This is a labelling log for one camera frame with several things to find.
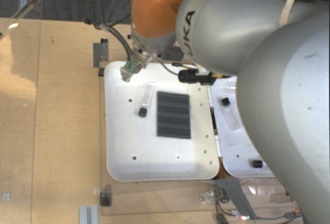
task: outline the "clear plastic tube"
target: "clear plastic tube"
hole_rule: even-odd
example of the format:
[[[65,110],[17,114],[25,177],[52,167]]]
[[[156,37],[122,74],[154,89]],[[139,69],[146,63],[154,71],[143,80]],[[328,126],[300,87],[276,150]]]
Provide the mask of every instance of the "clear plastic tube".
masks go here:
[[[231,93],[231,94],[235,94],[236,92],[236,83],[235,82],[227,82],[223,85],[223,90],[226,93]]]
[[[154,87],[152,84],[144,84],[140,90],[140,103],[138,115],[141,118],[145,118],[147,109],[150,107],[151,99],[154,93]]]
[[[230,103],[228,98],[224,98],[221,100],[221,112],[227,121],[228,126],[231,130],[235,131],[241,128],[243,125],[236,114],[232,104]]]

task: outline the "black small cylinder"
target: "black small cylinder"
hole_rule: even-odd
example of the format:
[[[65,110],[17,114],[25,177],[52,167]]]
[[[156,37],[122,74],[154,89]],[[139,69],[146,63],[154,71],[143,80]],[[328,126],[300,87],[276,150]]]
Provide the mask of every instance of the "black small cylinder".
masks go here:
[[[261,160],[254,160],[252,164],[253,164],[254,168],[261,168],[263,166],[263,163]]]
[[[221,103],[224,107],[229,106],[230,105],[230,101],[228,98],[224,98],[223,100],[221,100]]]
[[[147,109],[145,107],[141,107],[139,110],[139,117],[145,118],[147,113]]]

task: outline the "metal bracket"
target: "metal bracket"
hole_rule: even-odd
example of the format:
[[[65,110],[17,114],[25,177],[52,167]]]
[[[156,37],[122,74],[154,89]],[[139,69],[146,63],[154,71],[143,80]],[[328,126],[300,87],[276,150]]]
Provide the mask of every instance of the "metal bracket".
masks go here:
[[[103,67],[101,67],[101,68],[99,68],[99,70],[98,70],[98,76],[99,77],[102,77],[102,76],[104,76],[104,68]]]
[[[112,205],[112,193],[111,185],[106,185],[100,194],[100,206],[111,206]]]
[[[102,61],[109,61],[108,39],[101,39],[100,43],[93,43],[93,66],[99,68]]]
[[[98,205],[91,207],[81,206],[79,209],[80,224],[99,224]]]
[[[225,193],[230,197],[241,216],[250,217],[252,220],[258,219],[248,199],[246,198],[238,179],[218,179],[216,180],[216,184],[222,186]]]

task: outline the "white tray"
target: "white tray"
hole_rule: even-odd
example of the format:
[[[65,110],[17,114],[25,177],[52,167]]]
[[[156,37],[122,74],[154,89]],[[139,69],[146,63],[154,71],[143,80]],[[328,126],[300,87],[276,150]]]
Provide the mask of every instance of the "white tray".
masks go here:
[[[125,83],[120,76],[124,64],[110,63],[104,76],[107,166],[111,176],[119,181],[213,178],[219,170],[219,159],[207,88],[179,83],[177,76],[158,63],[150,63]],[[147,116],[141,118],[138,90],[145,83],[151,83],[155,91]],[[191,139],[157,137],[157,91],[189,95]]]
[[[221,100],[228,98],[239,117],[236,94],[227,93],[224,90],[225,84],[229,82],[236,83],[236,77],[219,79],[211,86],[211,96],[223,165],[229,174],[238,178],[275,177],[265,162],[262,168],[254,168],[252,166],[253,160],[262,160],[260,154],[254,148],[245,128],[242,127],[235,131],[231,130],[220,110]]]

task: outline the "transparent plastic panel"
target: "transparent plastic panel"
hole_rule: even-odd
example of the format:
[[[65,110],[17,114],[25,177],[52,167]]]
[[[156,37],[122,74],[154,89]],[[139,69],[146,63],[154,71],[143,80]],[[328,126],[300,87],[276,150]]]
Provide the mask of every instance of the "transparent plastic panel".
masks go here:
[[[41,0],[3,0],[0,223],[31,223]]]
[[[100,117],[101,117],[101,164],[102,164],[102,215],[130,215],[148,213],[172,213],[177,223],[286,223],[290,216],[299,216],[299,206],[286,193],[285,188],[276,178],[243,178],[239,179],[242,193],[251,205],[255,216],[261,219],[250,219],[241,215],[233,199],[225,199],[222,189],[222,178],[237,181],[222,169],[220,158],[219,179],[193,181],[146,181],[121,182],[115,180],[108,172],[106,159],[106,118],[104,80],[100,78]],[[185,217],[183,212],[195,212],[194,216],[205,216],[199,222]],[[293,224],[302,224],[301,217],[292,220]]]

